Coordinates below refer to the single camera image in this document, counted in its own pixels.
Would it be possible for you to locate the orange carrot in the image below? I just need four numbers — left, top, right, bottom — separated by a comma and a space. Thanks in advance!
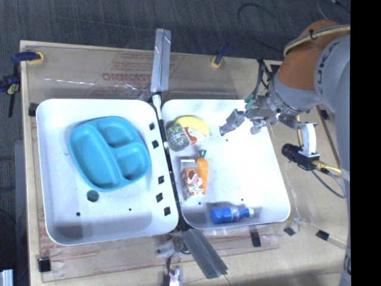
195, 148, 210, 191

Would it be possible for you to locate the blue divided plate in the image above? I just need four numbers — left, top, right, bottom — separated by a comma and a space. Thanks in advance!
68, 115, 152, 193

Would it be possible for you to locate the white plastic tray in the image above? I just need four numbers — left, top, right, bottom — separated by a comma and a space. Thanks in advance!
35, 98, 180, 247
160, 98, 292, 231

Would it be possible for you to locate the brown cardboard board red print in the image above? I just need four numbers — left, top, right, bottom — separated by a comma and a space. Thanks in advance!
25, 48, 300, 283

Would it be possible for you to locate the orange carton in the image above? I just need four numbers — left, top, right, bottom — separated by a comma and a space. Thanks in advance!
179, 158, 207, 201

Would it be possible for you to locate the green can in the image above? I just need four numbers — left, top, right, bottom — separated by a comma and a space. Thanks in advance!
165, 124, 191, 152

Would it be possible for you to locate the yellow banana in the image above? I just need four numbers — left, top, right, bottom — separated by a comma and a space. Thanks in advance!
173, 115, 210, 137

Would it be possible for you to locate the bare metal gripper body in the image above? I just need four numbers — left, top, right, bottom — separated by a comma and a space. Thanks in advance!
245, 95, 296, 127

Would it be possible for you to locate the black cylinder on white bracket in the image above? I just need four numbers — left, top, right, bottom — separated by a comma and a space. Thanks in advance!
281, 123, 321, 172

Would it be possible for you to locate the red and white packet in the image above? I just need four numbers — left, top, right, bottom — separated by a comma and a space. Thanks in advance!
182, 126, 211, 146

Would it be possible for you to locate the blue bottle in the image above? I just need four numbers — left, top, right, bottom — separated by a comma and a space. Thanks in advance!
209, 206, 255, 225

